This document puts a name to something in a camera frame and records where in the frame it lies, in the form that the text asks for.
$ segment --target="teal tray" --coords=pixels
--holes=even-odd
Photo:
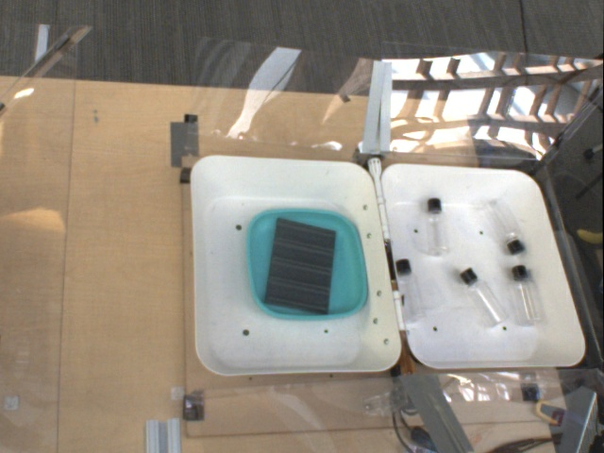
[[[336,232],[327,314],[264,303],[277,218]],[[367,275],[361,239],[356,227],[341,214],[326,210],[268,210],[256,215],[247,229],[247,270],[252,295],[267,314],[281,319],[318,320],[346,317],[358,312],[367,300]]]

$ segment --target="wooden surface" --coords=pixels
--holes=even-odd
[[[190,304],[183,296],[182,188],[179,170],[169,166],[169,124],[193,112],[200,114],[205,136],[215,129],[228,131],[245,92],[77,82],[72,143],[68,123],[54,121],[49,110],[67,102],[60,83],[55,85],[38,93],[48,99],[45,106],[32,107],[19,118],[26,120],[25,131],[11,146],[27,150],[27,156],[15,151],[8,157],[6,130],[1,141],[0,166],[10,165],[3,176],[13,181],[10,188],[0,181],[0,187],[2,196],[14,196],[14,201],[0,218],[3,238],[13,234],[13,244],[0,244],[0,270],[8,277],[0,295],[0,364],[4,372],[17,363],[15,341],[25,334],[30,376],[17,375],[12,383],[0,377],[0,393],[15,391],[24,405],[45,396],[33,410],[0,414],[0,451],[144,451],[145,421],[179,417],[181,402],[171,393],[187,380],[184,317]],[[331,96],[287,95],[282,97],[285,107],[280,98],[256,114],[250,136],[286,143],[315,126],[322,138],[339,138],[346,152],[361,136],[362,99],[338,105],[323,126]],[[272,126],[285,134],[271,137]],[[234,143],[221,145],[233,149]],[[333,152],[321,156],[333,157]],[[27,173],[16,173],[25,168]],[[14,181],[19,179],[32,187],[23,196],[17,191],[24,188]],[[51,212],[40,216],[32,215],[33,210]],[[18,212],[22,225],[14,222]],[[9,292],[7,283],[14,284]],[[15,302],[11,294],[20,283],[32,294]],[[42,291],[43,298],[33,293]],[[241,408],[249,406],[244,396],[241,401]],[[486,414],[487,405],[480,414]],[[493,403],[484,416],[508,423],[465,426],[477,451],[547,433],[546,425],[530,414],[530,405],[522,405],[524,419],[530,421],[521,423],[515,414],[505,413],[509,406]],[[298,425],[295,410],[283,404],[276,410],[290,429]],[[250,409],[249,421],[253,419]],[[387,422],[369,420],[367,426],[371,428],[201,439],[184,435],[183,451],[400,451]],[[553,449],[546,445],[535,451]]]

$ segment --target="gray carpet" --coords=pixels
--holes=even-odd
[[[530,52],[602,52],[602,0],[522,4]],[[82,78],[173,84],[194,83],[202,37],[372,58],[385,42],[525,46],[519,0],[0,0],[0,48],[14,49],[19,27],[31,24],[93,26],[81,44]],[[18,74],[30,61],[4,55],[0,74]]]

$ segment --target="clear bottle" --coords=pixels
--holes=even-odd
[[[411,263],[407,259],[396,261],[398,290],[405,295],[405,320],[413,322],[426,315],[422,291],[415,275],[411,272]]]
[[[521,240],[520,226],[512,210],[502,200],[487,202],[485,211],[489,216],[494,233],[506,245],[512,255],[525,251],[525,245]]]
[[[512,276],[516,320],[521,326],[534,326],[543,316],[529,271],[524,265],[516,265],[512,268]]]
[[[443,255],[448,250],[446,242],[446,223],[443,217],[443,204],[439,198],[428,200],[428,253]]]
[[[494,327],[508,318],[508,314],[495,297],[495,294],[493,294],[491,288],[485,282],[478,279],[474,270],[468,268],[460,273],[460,277],[468,286],[470,298],[481,313],[485,324]]]

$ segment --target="yellow object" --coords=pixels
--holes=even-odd
[[[578,229],[577,235],[584,242],[591,243],[593,245],[602,245],[602,232],[596,233],[594,231]]]

